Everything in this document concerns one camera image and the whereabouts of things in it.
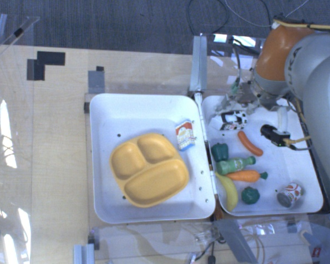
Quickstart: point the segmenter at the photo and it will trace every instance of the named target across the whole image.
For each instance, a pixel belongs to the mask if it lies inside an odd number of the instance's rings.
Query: toy green pepper
[[[257,189],[247,187],[242,191],[241,198],[244,203],[252,205],[258,201],[258,199],[260,198],[260,194]]]
[[[216,162],[226,161],[229,158],[229,148],[226,144],[215,144],[211,147],[211,153]]]

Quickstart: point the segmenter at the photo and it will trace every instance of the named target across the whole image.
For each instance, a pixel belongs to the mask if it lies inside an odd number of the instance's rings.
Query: cable
[[[196,257],[196,259],[194,261],[198,261],[200,258],[203,257],[203,255],[207,252],[207,250],[210,248],[210,246],[215,243],[215,241],[212,241],[211,243],[208,244],[208,246],[203,250],[203,252]]]
[[[237,76],[237,78],[236,78],[236,80],[235,80],[235,82],[233,82],[232,83],[232,85],[231,85],[231,93],[233,94],[233,95],[235,95],[236,93],[237,93],[237,91],[238,91],[238,85],[240,84],[240,81],[241,81],[241,62],[240,62],[240,57],[239,57],[239,55],[238,55],[238,52],[237,52],[237,50],[236,50],[236,45],[235,44],[232,44],[232,50],[233,50],[233,52],[234,52],[234,54],[235,54],[235,56],[236,56],[236,59],[237,59],[237,68],[238,68],[238,76]]]
[[[214,241],[212,241],[211,243],[208,244],[208,246],[203,250],[203,252],[195,258],[195,261],[202,258],[203,255],[207,252],[207,250],[210,248],[211,245],[212,245],[212,251],[211,251],[212,254],[211,255],[213,255],[214,254],[214,243],[215,243],[215,241],[217,241],[220,244],[225,244],[226,243],[225,239],[220,235],[219,238],[215,239]]]
[[[266,3],[263,1],[263,0],[260,0],[264,7],[265,7],[265,10],[268,14],[268,21],[269,21],[269,25],[260,25],[260,24],[255,24],[255,23],[252,23],[251,21],[243,18],[241,15],[239,15],[238,13],[236,13],[228,4],[227,0],[225,0],[225,4],[226,6],[231,10],[232,13],[234,13],[236,16],[238,16],[240,19],[244,20],[245,22],[251,24],[251,25],[254,25],[254,26],[258,26],[260,28],[271,28],[271,25],[272,25],[272,22],[271,22],[271,19],[270,19],[270,12],[269,12],[269,9],[268,9],[268,6],[266,5]]]
[[[293,151],[309,151],[312,149],[312,147],[297,148],[294,145],[290,145],[289,148]]]
[[[287,23],[279,19],[274,19],[275,22],[288,28],[310,28],[316,30],[330,30],[330,25],[304,24],[304,23]]]
[[[260,54],[260,52],[254,50],[254,49],[252,49],[252,48],[250,48],[250,47],[248,47],[248,46],[246,46],[246,45],[243,45],[242,42],[239,41],[239,40],[236,39],[236,38],[233,38],[233,37],[232,37],[232,38],[231,38],[231,41],[233,41],[233,42],[237,42],[238,45],[237,45],[237,44],[235,44],[235,45],[238,46],[239,48],[241,48],[242,50],[245,50],[245,51],[247,51],[247,52],[249,52],[249,53],[251,53],[251,54],[256,54],[256,55],[259,55],[259,54]]]
[[[303,123],[306,123],[306,119],[305,119],[305,117],[304,117],[304,115],[303,115],[302,108],[301,108],[301,104],[300,104],[298,98],[296,98],[296,109],[297,109],[297,111],[298,111],[297,114],[300,116],[300,118],[302,119]]]
[[[298,113],[298,112],[293,108],[293,106],[291,105],[290,101],[289,101],[288,99],[286,99],[286,101],[287,101],[288,106],[291,108],[291,111],[293,111],[293,112],[295,112],[295,113]]]
[[[215,244],[215,242],[213,242],[213,245],[211,247],[211,255],[208,257],[208,264],[215,264],[216,263],[216,258],[214,256],[214,244]]]
[[[299,143],[299,142],[303,142],[303,141],[307,141],[307,140],[310,140],[310,136],[307,136],[307,137],[303,137],[301,139],[297,139],[297,140],[291,140],[291,139],[282,139],[287,146],[290,146],[292,144],[295,144],[295,143]]]
[[[190,28],[192,34],[195,35],[195,31],[194,31],[193,24],[192,24],[192,21],[191,21],[191,18],[190,18],[190,14],[189,14],[189,8],[190,8],[190,6],[191,6],[191,4],[192,4],[193,1],[194,0],[190,0],[189,3],[188,3],[188,5],[187,5],[187,8],[186,8],[186,17],[187,17],[187,22],[188,22],[189,28]],[[217,29],[215,29],[210,34],[214,34],[218,30],[220,30],[222,27],[224,27],[225,24],[227,23],[227,20],[229,19],[229,13],[227,11],[227,8],[226,8],[225,4],[223,2],[221,2],[220,0],[216,0],[216,1],[219,2],[220,5],[225,9],[226,16],[225,16],[224,22],[220,25],[220,27],[218,27]]]
[[[309,0],[306,0],[303,4],[299,5],[297,8],[295,8],[293,11],[288,13],[285,17],[287,18],[289,15],[293,14],[295,11],[297,11],[299,8],[302,8]]]
[[[257,240],[260,242],[260,244],[261,244],[261,246],[262,246],[262,251],[263,251],[262,264],[264,264],[264,263],[265,263],[265,248],[264,248],[264,245],[263,245],[262,240],[261,240],[259,237],[257,237]]]

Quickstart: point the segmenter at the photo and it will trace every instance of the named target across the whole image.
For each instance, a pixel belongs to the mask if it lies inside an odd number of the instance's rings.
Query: white tray
[[[226,143],[229,147],[229,158],[251,156],[252,154],[239,141],[238,130],[218,131],[208,126],[210,117],[214,115],[215,108],[222,100],[221,96],[209,96],[203,101],[202,108],[210,145],[213,146],[218,142]],[[234,216],[256,216],[319,211],[323,205],[323,196],[309,151],[293,151],[286,147],[274,146],[260,134],[260,128],[264,124],[277,127],[277,112],[269,112],[264,108],[256,109],[252,115],[248,116],[248,124],[244,132],[253,144],[264,151],[261,157],[256,157],[256,164],[248,168],[258,172],[266,171],[268,178],[267,180],[259,179],[255,183],[235,181],[239,192],[239,203],[229,213]],[[288,112],[288,131],[292,139],[304,137],[298,116],[293,111]],[[297,147],[303,148],[306,144],[301,142],[297,144]],[[278,203],[276,195],[290,182],[300,184],[304,189],[304,194],[293,207],[285,208]],[[240,193],[247,186],[257,188],[260,192],[260,199],[254,205],[246,205],[240,199]],[[221,206],[226,208],[226,192],[220,182],[217,183],[217,189]]]
[[[109,167],[112,150],[146,133],[160,133],[177,148],[175,127],[193,120],[195,146],[179,152],[190,179],[187,186],[167,201],[138,208],[123,199]],[[99,94],[90,103],[94,205],[107,223],[133,223],[202,219],[215,209],[202,127],[196,103],[185,96]]]

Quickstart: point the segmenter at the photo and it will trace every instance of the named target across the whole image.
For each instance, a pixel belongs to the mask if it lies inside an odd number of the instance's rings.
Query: toy banana
[[[235,184],[226,176],[221,176],[215,172],[216,177],[220,180],[226,191],[226,209],[232,211],[238,203],[238,193]]]

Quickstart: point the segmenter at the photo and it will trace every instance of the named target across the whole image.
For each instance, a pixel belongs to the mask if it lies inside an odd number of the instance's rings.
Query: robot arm
[[[313,146],[330,178],[330,33],[278,26],[254,69],[252,91],[274,111],[291,92],[303,101]]]

